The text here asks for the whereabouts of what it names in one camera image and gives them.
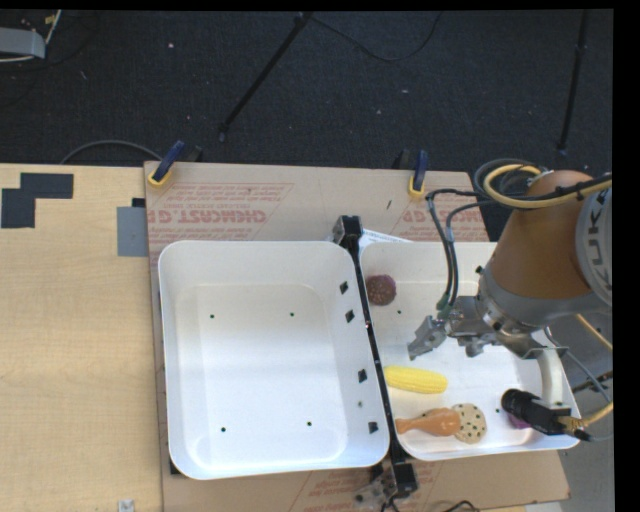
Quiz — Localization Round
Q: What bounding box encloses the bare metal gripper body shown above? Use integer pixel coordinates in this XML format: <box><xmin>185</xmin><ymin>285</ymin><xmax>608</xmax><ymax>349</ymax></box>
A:
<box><xmin>447</xmin><ymin>294</ymin><xmax>548</xmax><ymax>358</ymax></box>

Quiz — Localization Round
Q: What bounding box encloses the white plastic tray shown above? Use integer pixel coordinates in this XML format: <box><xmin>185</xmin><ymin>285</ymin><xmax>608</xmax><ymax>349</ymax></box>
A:
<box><xmin>359</xmin><ymin>241</ymin><xmax>584</xmax><ymax>463</ymax></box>
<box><xmin>157</xmin><ymin>239</ymin><xmax>392</xmax><ymax>482</ymax></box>

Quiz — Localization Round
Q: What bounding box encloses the yellow corn cob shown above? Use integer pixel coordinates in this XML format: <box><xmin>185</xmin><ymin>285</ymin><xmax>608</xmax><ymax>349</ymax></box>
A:
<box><xmin>383</xmin><ymin>364</ymin><xmax>449</xmax><ymax>396</ymax></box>

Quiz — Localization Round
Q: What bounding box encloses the thin black rod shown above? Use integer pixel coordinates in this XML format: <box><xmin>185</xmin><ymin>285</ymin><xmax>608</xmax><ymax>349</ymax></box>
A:
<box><xmin>348</xmin><ymin>234</ymin><xmax>407</xmax><ymax>467</ymax></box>

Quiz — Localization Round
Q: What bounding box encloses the dark red speckled doughnut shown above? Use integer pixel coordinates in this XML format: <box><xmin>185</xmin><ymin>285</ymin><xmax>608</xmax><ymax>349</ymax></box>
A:
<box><xmin>365</xmin><ymin>273</ymin><xmax>398</xmax><ymax>307</ymax></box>

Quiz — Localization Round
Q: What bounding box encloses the beige chocolate chip biscuit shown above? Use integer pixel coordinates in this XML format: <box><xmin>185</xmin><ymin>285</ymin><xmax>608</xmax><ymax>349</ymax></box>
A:
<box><xmin>451</xmin><ymin>402</ymin><xmax>488</xmax><ymax>446</ymax></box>

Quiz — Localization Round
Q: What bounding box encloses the orange chicken drumstick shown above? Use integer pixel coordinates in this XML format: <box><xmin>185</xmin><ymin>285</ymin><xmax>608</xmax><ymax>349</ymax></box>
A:
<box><xmin>394</xmin><ymin>407</ymin><xmax>463</xmax><ymax>438</ymax></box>

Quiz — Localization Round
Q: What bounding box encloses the brown cardboard board red print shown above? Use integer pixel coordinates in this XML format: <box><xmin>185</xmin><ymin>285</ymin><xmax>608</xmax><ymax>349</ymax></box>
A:
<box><xmin>143</xmin><ymin>160</ymin><xmax>572</xmax><ymax>512</ymax></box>

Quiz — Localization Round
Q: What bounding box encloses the black cylinder on white bracket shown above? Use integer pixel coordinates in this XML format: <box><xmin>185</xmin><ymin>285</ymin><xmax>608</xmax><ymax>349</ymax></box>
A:
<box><xmin>500</xmin><ymin>345</ymin><xmax>574</xmax><ymax>437</ymax></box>

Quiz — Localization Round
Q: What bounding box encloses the black block with thin wires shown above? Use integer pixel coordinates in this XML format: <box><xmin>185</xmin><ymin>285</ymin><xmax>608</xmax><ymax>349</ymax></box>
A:
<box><xmin>337</xmin><ymin>214</ymin><xmax>364</xmax><ymax>247</ymax></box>
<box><xmin>391</xmin><ymin>461</ymin><xmax>419</xmax><ymax>497</ymax></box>

